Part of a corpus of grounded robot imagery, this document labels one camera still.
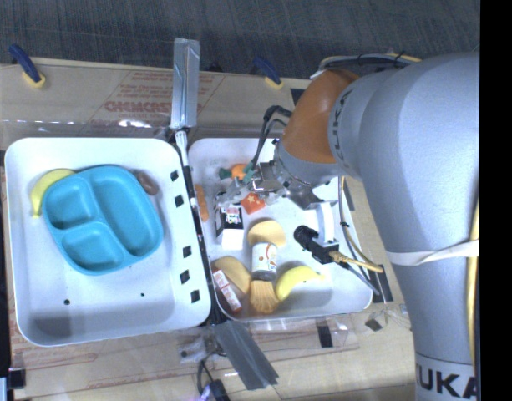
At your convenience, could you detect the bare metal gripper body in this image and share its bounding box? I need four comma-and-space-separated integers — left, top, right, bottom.
246, 161, 312, 205

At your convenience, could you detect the orange carrot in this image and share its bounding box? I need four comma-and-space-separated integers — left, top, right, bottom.
218, 163, 251, 182

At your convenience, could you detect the red cube with yellow star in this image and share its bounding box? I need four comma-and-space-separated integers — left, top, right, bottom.
240, 192, 267, 216

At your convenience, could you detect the orange toy food strip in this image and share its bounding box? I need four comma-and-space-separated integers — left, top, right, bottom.
194, 183, 210, 222

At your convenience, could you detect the white carton with black print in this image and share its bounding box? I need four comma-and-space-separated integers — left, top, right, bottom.
214, 205, 246, 251

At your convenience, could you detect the tan bread slice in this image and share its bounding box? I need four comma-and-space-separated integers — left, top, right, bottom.
246, 219, 287, 248

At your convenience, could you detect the white can with orange print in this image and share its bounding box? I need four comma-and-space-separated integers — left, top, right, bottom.
251, 242, 279, 282

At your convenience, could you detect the tan bread loaf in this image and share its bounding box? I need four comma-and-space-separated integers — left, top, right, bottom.
212, 256, 253, 294

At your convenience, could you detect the brown sausage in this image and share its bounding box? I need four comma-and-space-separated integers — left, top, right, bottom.
134, 170, 161, 196

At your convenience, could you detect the red and white packet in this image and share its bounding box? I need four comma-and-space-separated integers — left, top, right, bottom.
211, 268, 244, 314

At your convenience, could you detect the yellow banana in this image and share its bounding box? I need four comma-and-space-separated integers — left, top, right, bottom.
29, 168, 77, 219
274, 265, 326, 302

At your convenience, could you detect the white plastic tray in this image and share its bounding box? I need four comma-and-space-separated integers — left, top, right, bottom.
3, 136, 212, 348
187, 137, 374, 323

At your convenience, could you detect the blue divided plate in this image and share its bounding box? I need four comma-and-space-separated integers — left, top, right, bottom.
41, 164, 165, 277

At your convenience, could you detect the brown cardboard board red print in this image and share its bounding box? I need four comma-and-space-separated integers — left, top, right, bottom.
0, 56, 416, 401

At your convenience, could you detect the black cylinder on white bracket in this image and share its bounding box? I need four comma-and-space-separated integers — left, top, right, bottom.
293, 200, 341, 266

